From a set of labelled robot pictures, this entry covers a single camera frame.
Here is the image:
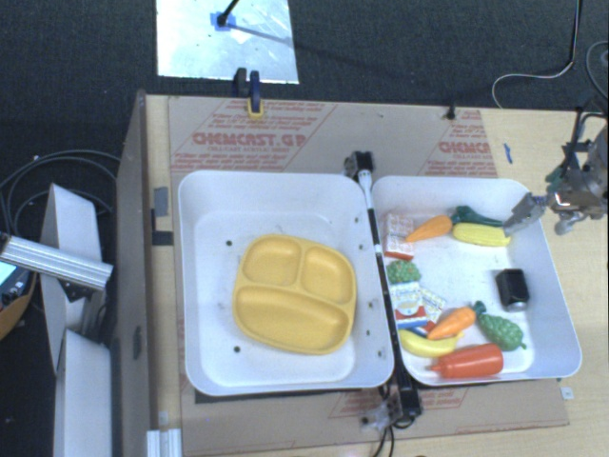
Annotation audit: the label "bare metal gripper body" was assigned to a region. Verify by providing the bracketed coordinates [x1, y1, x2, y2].
[546, 129, 609, 221]

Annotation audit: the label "yellow corn with green husk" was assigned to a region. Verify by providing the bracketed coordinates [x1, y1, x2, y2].
[448, 205, 513, 248]

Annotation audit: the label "black can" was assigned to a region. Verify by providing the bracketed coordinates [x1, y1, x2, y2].
[494, 268, 531, 313]

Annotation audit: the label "white plastic tray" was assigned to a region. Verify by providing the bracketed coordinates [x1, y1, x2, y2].
[177, 169, 396, 397]
[370, 174, 583, 387]

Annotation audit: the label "orange carrot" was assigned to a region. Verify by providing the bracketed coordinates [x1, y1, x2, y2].
[404, 214, 454, 245]
[426, 301, 488, 342]

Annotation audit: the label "green grapes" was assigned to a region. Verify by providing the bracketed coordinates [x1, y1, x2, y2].
[476, 312, 528, 352]

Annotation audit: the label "white packet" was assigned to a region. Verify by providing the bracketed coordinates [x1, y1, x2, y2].
[420, 288, 447, 324]

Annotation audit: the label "red and white small carton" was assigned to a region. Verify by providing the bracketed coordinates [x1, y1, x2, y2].
[382, 212, 416, 262]

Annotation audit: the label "green broccoli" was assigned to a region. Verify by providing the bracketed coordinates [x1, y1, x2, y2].
[385, 259, 422, 286]

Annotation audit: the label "blue red white carton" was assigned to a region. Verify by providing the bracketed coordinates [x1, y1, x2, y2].
[389, 281, 430, 330]

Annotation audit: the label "thin black and white rod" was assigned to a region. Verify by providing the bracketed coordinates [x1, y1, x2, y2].
[359, 169, 406, 389]

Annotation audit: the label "orange sauce bottle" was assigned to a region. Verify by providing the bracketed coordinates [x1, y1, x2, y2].
[429, 343, 505, 380]

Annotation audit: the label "yellow banana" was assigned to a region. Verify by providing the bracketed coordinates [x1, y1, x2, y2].
[398, 328, 465, 358]

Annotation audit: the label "brown cardboard board red print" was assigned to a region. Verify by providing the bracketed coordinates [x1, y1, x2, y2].
[167, 95, 571, 457]

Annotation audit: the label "yellow divided plate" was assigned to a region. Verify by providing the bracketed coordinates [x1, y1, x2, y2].
[231, 233, 359, 357]

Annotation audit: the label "black block with thin wires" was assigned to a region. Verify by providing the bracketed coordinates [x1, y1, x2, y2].
[344, 149, 378, 179]
[380, 373, 424, 428]

